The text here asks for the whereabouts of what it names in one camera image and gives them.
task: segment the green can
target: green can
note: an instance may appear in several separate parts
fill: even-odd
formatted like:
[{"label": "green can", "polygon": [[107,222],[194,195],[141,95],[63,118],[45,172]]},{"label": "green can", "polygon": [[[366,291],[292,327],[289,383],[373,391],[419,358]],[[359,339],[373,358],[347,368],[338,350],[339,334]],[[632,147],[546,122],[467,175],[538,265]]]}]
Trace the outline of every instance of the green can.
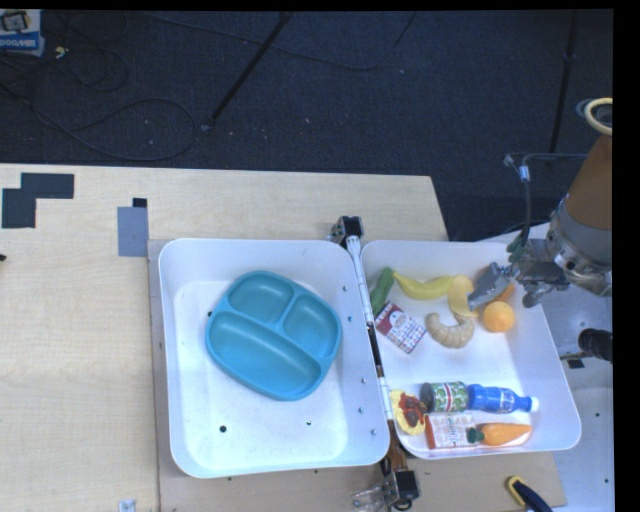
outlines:
[{"label": "green can", "polygon": [[425,382],[420,388],[420,400],[427,412],[458,412],[467,408],[469,393],[464,382]]}]

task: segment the white tray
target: white tray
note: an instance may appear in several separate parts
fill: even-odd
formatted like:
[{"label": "white tray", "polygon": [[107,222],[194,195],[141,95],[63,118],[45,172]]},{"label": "white tray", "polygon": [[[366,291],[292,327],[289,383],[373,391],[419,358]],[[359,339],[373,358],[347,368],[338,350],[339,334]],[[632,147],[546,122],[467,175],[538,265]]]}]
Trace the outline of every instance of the white tray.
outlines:
[{"label": "white tray", "polygon": [[[374,241],[362,251],[364,273],[372,290],[384,267],[418,280],[440,275],[465,274],[472,280],[492,261],[506,265],[508,253],[502,243]],[[528,439],[519,445],[501,447],[429,449],[424,435],[410,436],[397,429],[404,447],[423,459],[469,457],[529,451],[557,451],[572,448],[580,439],[580,417],[551,337],[542,306],[522,306],[524,291],[516,285],[510,303],[516,324],[507,333],[491,333],[475,321],[474,336],[460,349],[446,348],[427,333],[416,348],[406,354],[377,333],[380,356],[387,384],[419,396],[424,382],[462,381],[513,389],[520,395],[539,400],[536,412],[493,414],[473,411],[476,423],[489,421],[522,422],[533,426]],[[388,300],[396,303],[416,322],[425,325],[431,312],[443,323],[455,320],[446,297],[433,301],[408,298],[394,283]]]},{"label": "white tray", "polygon": [[[188,475],[214,478],[368,465],[389,431],[348,253],[328,241],[179,239],[159,256],[171,453]],[[267,270],[322,297],[343,339],[320,386],[293,402],[268,398],[225,374],[205,347],[205,326],[242,274]]]}]

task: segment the black pole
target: black pole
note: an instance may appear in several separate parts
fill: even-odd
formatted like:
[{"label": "black pole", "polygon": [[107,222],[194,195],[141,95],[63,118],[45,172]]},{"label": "black pole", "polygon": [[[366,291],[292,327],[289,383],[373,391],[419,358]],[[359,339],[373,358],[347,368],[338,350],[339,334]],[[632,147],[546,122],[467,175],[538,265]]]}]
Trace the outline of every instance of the black pole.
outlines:
[{"label": "black pole", "polygon": [[208,122],[202,125],[201,127],[202,131],[207,131],[210,128],[213,128],[213,126],[216,124],[216,121],[218,120],[218,117],[220,117],[220,114],[222,114],[222,111],[225,109],[225,107],[229,104],[231,99],[238,92],[238,89],[240,89],[244,81],[251,74],[251,72],[253,71],[253,68],[256,67],[258,62],[260,62],[260,59],[262,58],[262,56],[266,53],[266,51],[269,49],[273,41],[276,39],[276,37],[278,37],[278,34],[280,34],[280,31],[289,22],[292,16],[293,16],[292,11],[280,11],[280,19],[278,20],[277,25],[273,28],[273,30],[269,34],[269,37],[267,37],[264,43],[262,43],[262,46],[260,47],[258,52],[255,54],[253,59],[251,59],[251,62],[249,62],[245,70],[242,72],[242,75],[240,75],[240,78],[236,80],[236,83],[233,84],[233,87],[231,87],[229,92],[222,99],[222,101],[220,102],[220,105],[218,105],[218,108],[216,108],[215,112],[211,115]]},{"label": "black pole", "polygon": [[553,125],[553,133],[551,135],[551,144],[549,153],[554,153],[558,143],[558,135],[560,134],[560,125],[562,124],[562,112],[564,110],[564,102],[567,97],[567,87],[569,86],[569,72],[571,65],[575,59],[573,49],[576,39],[576,18],[578,9],[574,9],[571,13],[571,26],[569,27],[569,40],[567,41],[567,49],[564,54],[564,71],[562,73],[562,83],[560,84],[560,97],[558,98],[558,106],[556,108],[556,120]]}]

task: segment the brown cylinder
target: brown cylinder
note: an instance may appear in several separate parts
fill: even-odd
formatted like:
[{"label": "brown cylinder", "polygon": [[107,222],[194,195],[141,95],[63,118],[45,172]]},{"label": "brown cylinder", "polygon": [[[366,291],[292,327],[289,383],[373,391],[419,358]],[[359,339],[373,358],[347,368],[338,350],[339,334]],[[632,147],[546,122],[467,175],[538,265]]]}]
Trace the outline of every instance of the brown cylinder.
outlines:
[{"label": "brown cylinder", "polygon": [[573,220],[605,230],[613,217],[612,141],[609,135],[596,140],[564,200]]}]

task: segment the small food box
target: small food box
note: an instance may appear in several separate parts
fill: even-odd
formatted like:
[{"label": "small food box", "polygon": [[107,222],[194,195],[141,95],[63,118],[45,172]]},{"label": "small food box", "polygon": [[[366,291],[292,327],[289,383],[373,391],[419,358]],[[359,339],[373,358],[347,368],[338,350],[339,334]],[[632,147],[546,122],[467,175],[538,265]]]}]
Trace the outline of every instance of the small food box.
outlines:
[{"label": "small food box", "polygon": [[[492,261],[506,264],[507,256],[505,245],[499,243],[373,241],[363,246],[361,263],[371,291],[385,267],[417,280],[445,274],[466,274],[475,279]],[[177,239],[165,245],[158,265],[170,447],[176,464],[187,475],[217,478],[374,464],[389,448],[388,420],[394,417],[389,407],[390,390],[419,396],[425,382],[508,387],[520,395],[536,397],[539,407],[499,417],[472,411],[476,424],[512,421],[532,426],[524,442],[499,447],[432,449],[426,435],[408,435],[396,428],[403,447],[416,457],[556,451],[573,447],[580,438],[578,412],[542,308],[524,308],[519,286],[512,297],[515,326],[506,333],[491,333],[476,319],[474,336],[462,348],[444,347],[426,333],[407,352],[376,332],[385,376],[380,380],[361,283],[351,255],[341,245],[325,240]],[[246,317],[255,315],[262,320],[265,309],[260,304],[273,301],[270,294],[274,290],[276,301],[280,300],[279,285],[264,283],[263,276],[272,274],[294,286],[283,300],[281,313],[269,317],[270,334],[262,337],[255,318]],[[226,294],[243,276],[254,276],[251,286],[255,292],[247,285],[242,300],[229,302]],[[266,289],[262,299],[261,287],[262,292]],[[288,293],[287,286],[282,289]],[[317,298],[314,308],[304,306],[310,298]],[[388,300],[422,327],[433,312],[439,313],[443,322],[454,321],[446,297],[411,299],[395,283]],[[332,314],[318,305],[326,305]],[[215,350],[208,346],[207,336],[215,332],[211,331],[215,323],[211,316],[216,312],[222,319],[215,324],[223,336],[220,353],[244,381],[216,361]],[[333,313],[339,325],[331,332],[340,337],[335,344],[316,353],[303,345],[291,346],[299,330],[308,325],[313,332],[324,329]],[[314,328],[318,315],[322,327],[318,324]],[[261,389],[273,379],[261,378],[259,385],[250,385],[247,372],[256,354],[284,365],[287,372],[301,379],[304,392],[289,394],[286,373],[281,382],[275,379],[285,386],[278,388],[285,389],[283,395],[269,396]]]}]

